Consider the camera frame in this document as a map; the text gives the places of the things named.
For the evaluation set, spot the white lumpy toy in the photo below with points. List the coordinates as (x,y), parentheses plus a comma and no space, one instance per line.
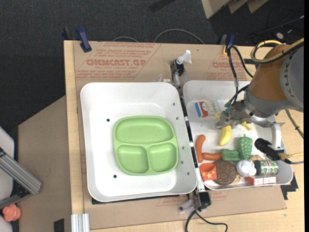
(245,168)

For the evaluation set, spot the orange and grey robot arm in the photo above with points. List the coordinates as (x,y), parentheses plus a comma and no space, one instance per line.
(268,81)

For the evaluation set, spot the orange carrot with green top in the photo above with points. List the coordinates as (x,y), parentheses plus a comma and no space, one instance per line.
(212,156)

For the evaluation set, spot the white plastic tray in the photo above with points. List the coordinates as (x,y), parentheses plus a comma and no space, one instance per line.
(210,127)
(101,120)

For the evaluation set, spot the thin black and white rod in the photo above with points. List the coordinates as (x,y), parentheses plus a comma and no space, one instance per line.
(192,144)

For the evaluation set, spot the green divided plate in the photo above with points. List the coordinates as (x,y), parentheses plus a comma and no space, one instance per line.
(144,145)

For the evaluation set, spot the black cylinder on white bracket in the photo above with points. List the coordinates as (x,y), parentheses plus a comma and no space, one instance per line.
(265,147)

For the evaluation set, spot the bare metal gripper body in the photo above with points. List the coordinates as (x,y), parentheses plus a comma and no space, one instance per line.
(237,113)

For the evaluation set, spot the orange lumpy toy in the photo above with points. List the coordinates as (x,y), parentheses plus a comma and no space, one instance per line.
(11,213)

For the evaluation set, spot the brown round biscuit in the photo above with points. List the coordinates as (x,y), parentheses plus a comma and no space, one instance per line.
(225,172)

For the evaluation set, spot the beige bread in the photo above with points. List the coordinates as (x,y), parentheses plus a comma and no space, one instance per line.
(256,157)

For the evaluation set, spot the orange sausage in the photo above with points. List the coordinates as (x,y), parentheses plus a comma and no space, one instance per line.
(200,146)

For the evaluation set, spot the white and blue carton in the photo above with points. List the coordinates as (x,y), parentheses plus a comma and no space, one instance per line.
(205,108)

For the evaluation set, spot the red and white packet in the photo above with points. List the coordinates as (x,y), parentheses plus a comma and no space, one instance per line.
(262,180)

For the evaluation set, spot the green and white can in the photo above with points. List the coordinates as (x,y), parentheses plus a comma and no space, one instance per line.
(266,167)

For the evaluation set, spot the green grapes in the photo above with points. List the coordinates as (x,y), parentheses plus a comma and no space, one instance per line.
(245,146)

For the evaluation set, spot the red carton with yellow star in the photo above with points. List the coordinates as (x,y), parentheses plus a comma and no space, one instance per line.
(208,173)

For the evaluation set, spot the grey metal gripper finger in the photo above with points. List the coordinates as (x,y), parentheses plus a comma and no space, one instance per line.
(234,124)
(222,124)

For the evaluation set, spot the brown cardboard board red print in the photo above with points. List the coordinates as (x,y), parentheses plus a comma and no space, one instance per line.
(120,64)

